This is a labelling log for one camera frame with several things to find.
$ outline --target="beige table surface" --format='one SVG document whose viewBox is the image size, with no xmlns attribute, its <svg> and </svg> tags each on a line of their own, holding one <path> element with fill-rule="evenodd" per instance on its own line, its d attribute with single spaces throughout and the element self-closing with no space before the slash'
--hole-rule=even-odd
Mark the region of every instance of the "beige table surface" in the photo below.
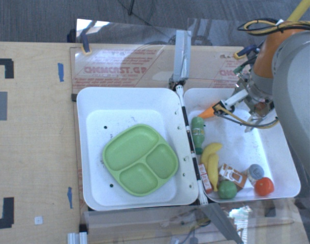
<svg viewBox="0 0 310 244">
<path fill-rule="evenodd" d="M 0 229 L 0 243 L 67 243 L 67 234 L 79 231 L 71 47 L 78 45 L 0 42 L 0 58 L 14 61 L 15 74 L 14 79 L 5 79 L 0 66 L 0 92 L 8 93 L 7 121 L 0 121 L 0 218 L 3 198 L 14 197 L 15 207 L 14 224 Z M 64 66 L 63 82 L 58 63 Z M 260 231 L 251 229 L 249 233 L 261 239 L 260 243 L 271 243 L 272 236 L 280 243 L 292 239 L 307 243 L 297 208 L 292 206 L 290 212 L 295 223 L 270 228 L 261 225 Z M 35 225 L 35 217 L 42 217 L 43 223 Z M 116 241 L 152 243 L 154 239 Z"/>
</svg>

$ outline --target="yellow banana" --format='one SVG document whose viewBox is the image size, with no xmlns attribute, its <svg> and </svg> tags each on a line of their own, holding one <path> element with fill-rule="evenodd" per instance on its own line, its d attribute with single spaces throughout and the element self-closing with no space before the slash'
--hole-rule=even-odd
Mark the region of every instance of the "yellow banana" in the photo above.
<svg viewBox="0 0 310 244">
<path fill-rule="evenodd" d="M 208 157 L 210 154 L 216 153 L 218 150 L 220 150 L 222 148 L 222 144 L 221 143 L 210 143 L 209 145 L 207 145 L 200 157 L 200 163 L 204 164 L 205 167 L 207 168 L 207 161 L 208 161 Z"/>
<path fill-rule="evenodd" d="M 219 156 L 216 153 L 210 154 L 208 156 L 207 161 L 207 174 L 209 181 L 211 182 L 213 186 L 214 192 L 218 191 L 217 184 L 218 184 L 218 161 Z"/>
</svg>

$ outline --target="green plate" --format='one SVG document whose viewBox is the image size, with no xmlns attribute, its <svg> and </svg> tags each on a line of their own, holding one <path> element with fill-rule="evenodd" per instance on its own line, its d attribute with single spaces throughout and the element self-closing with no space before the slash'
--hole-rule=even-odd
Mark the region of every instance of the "green plate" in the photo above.
<svg viewBox="0 0 310 244">
<path fill-rule="evenodd" d="M 157 190 L 178 168 L 171 146 L 154 128 L 144 124 L 112 138 L 103 149 L 103 161 L 117 182 L 135 196 Z"/>
</svg>

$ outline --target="yellow hose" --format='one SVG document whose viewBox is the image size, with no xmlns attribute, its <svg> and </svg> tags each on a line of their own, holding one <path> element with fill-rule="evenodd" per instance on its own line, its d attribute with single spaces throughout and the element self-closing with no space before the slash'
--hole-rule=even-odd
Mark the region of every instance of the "yellow hose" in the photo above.
<svg viewBox="0 0 310 244">
<path fill-rule="evenodd" d="M 293 13 L 288 17 L 287 21 L 298 21 L 309 7 L 310 0 L 302 0 Z"/>
</svg>

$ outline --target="carrot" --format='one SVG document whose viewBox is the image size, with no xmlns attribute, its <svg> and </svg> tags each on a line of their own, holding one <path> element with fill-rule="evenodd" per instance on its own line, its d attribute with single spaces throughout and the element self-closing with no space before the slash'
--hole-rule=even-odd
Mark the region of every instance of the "carrot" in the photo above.
<svg viewBox="0 0 310 244">
<path fill-rule="evenodd" d="M 209 118 L 214 116 L 214 109 L 212 108 L 216 104 L 212 104 L 209 108 L 201 112 L 198 116 L 202 118 Z"/>
</svg>

